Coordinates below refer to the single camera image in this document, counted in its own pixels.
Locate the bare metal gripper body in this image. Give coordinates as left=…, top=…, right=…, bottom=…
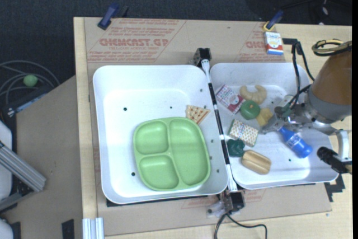
left=274, top=103, right=338, bottom=135

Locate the pale yellow toy food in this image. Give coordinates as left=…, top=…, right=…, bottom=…
left=255, top=107, right=274, bottom=127

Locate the blue plastic bottle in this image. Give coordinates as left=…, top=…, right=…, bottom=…
left=277, top=125, right=313, bottom=159

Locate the green toy doughnut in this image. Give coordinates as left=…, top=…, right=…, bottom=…
left=239, top=100, right=262, bottom=121

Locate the white packet with orange dots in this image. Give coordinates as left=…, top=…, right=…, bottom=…
left=227, top=119, right=260, bottom=148

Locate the tan toy croissant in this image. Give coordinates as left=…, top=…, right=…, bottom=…
left=239, top=85, right=267, bottom=105

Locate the tan toy bread roll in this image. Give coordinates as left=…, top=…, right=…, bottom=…
left=241, top=149, right=272, bottom=176

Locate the dark green toy broccoli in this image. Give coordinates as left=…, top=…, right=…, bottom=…
left=226, top=138, right=246, bottom=158

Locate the white plastic tray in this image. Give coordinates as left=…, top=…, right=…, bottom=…
left=209, top=62, right=340, bottom=190
left=92, top=64, right=230, bottom=205

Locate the white and pink carton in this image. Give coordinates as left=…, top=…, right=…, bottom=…
left=214, top=84, right=246, bottom=115

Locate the thin black and white rod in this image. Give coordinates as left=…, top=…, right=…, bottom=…
left=201, top=59, right=238, bottom=191

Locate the toy pizza slice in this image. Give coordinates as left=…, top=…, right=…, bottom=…
left=185, top=104, right=211, bottom=125

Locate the white orange and blue carton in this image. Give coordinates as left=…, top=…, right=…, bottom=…
left=263, top=31, right=284, bottom=55

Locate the green divided plate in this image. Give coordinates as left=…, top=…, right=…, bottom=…
left=133, top=116, right=211, bottom=192

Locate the brown cardboard board red print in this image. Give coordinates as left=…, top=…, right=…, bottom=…
left=83, top=17, right=333, bottom=236

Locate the green ball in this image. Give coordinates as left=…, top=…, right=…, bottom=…
left=22, top=74, right=39, bottom=87

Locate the black cylinder on white bracket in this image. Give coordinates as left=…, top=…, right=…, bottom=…
left=316, top=129, right=352, bottom=175

